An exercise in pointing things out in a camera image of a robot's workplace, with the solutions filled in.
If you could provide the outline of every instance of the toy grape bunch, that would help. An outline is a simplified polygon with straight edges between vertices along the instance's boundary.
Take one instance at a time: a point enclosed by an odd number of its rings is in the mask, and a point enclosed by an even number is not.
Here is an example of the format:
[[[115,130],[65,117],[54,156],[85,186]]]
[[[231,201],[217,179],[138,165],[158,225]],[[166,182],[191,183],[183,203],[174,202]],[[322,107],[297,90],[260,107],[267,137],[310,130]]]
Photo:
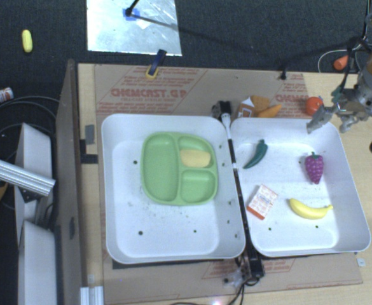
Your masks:
[[[316,184],[320,183],[324,168],[323,157],[312,152],[310,156],[306,157],[305,166],[310,180]]]

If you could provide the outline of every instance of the carrot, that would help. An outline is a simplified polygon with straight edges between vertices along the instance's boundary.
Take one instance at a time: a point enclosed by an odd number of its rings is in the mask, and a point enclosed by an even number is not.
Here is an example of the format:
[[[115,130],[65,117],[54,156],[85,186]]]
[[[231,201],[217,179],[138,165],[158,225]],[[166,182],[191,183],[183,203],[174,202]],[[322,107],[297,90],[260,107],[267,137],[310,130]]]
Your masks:
[[[259,118],[274,118],[276,114],[280,111],[282,108],[282,104],[277,104],[271,107],[268,107],[267,109],[264,109],[263,111],[258,113]]]

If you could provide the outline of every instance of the yellow banana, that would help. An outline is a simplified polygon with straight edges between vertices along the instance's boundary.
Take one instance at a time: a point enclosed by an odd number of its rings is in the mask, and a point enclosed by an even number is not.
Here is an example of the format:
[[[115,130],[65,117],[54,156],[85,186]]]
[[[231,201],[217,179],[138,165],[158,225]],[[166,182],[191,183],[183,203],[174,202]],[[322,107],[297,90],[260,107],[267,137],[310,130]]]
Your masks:
[[[324,208],[312,208],[296,199],[290,199],[289,204],[296,214],[306,219],[321,219],[327,214],[328,210],[333,209],[332,205]]]

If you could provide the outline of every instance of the tomato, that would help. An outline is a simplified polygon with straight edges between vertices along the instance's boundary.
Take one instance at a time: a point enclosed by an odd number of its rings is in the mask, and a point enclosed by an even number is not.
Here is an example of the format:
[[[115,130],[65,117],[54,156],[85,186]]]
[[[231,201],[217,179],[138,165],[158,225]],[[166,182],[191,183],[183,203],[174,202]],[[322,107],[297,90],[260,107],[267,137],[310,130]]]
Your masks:
[[[310,97],[306,101],[306,113],[310,116],[312,116],[316,111],[319,109],[319,107],[323,104],[323,100],[319,97]]]

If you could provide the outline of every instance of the green pepper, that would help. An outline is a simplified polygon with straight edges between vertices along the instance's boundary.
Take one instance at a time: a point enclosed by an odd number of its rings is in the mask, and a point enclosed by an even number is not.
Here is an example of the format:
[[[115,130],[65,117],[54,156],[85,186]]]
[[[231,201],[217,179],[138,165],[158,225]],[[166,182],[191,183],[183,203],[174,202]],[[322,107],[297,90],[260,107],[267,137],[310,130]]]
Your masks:
[[[255,155],[244,166],[244,170],[258,164],[262,160],[262,158],[265,157],[267,150],[268,150],[268,145],[265,144],[265,140],[261,139],[256,146]]]

